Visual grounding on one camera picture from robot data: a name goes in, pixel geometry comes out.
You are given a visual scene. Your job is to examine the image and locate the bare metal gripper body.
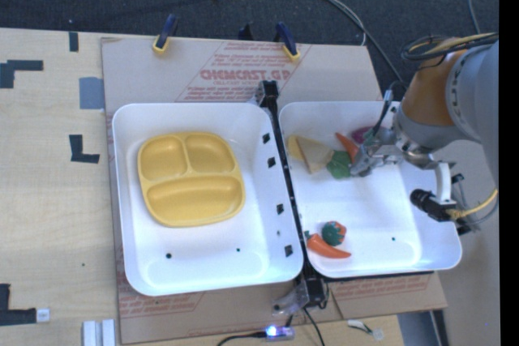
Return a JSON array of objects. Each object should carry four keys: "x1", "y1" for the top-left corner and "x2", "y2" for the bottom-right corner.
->
[{"x1": 363, "y1": 126, "x2": 438, "y2": 173}]

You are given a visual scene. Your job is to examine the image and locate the green toy broccoli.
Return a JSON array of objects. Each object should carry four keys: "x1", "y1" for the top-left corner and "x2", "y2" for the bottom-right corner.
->
[{"x1": 325, "y1": 149, "x2": 354, "y2": 180}]

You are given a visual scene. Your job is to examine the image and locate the purple toy vegetable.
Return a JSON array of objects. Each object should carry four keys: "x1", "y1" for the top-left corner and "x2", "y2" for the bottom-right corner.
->
[{"x1": 350, "y1": 126, "x2": 381, "y2": 143}]

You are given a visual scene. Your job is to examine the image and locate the white plastic tray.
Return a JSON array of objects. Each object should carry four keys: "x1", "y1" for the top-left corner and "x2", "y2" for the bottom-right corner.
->
[
  {"x1": 111, "y1": 101, "x2": 306, "y2": 297},
  {"x1": 278, "y1": 100, "x2": 464, "y2": 280}
]

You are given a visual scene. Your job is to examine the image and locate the tan toy bread wedge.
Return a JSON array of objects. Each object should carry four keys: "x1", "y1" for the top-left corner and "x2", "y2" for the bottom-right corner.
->
[{"x1": 295, "y1": 135, "x2": 335, "y2": 176}]

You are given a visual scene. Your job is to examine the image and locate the red and green toy tomato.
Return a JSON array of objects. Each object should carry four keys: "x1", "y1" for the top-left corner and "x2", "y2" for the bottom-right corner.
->
[{"x1": 321, "y1": 220, "x2": 348, "y2": 247}]

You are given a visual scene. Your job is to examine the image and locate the thin black rod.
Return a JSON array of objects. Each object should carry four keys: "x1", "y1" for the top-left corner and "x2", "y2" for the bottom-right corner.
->
[{"x1": 268, "y1": 103, "x2": 315, "y2": 281}]

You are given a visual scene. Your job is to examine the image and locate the orange toy carrot green top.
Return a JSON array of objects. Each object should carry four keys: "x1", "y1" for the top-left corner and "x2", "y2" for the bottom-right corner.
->
[{"x1": 303, "y1": 230, "x2": 353, "y2": 260}]

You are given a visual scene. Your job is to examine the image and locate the yellow divided plate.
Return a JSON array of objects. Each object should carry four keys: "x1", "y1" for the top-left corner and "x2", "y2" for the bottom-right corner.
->
[{"x1": 136, "y1": 130, "x2": 247, "y2": 229}]

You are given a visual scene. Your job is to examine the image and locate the brown cardboard board red print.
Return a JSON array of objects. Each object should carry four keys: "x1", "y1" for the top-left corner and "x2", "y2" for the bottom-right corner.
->
[{"x1": 100, "y1": 36, "x2": 449, "y2": 346}]

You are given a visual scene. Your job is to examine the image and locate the black cylinder on white bracket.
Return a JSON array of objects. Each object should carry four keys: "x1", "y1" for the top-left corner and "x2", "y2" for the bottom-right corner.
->
[{"x1": 410, "y1": 160, "x2": 458, "y2": 223}]

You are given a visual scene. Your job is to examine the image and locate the black block with wires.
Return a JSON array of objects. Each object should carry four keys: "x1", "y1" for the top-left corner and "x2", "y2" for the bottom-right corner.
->
[
  {"x1": 302, "y1": 275, "x2": 328, "y2": 308},
  {"x1": 255, "y1": 79, "x2": 281, "y2": 109}
]

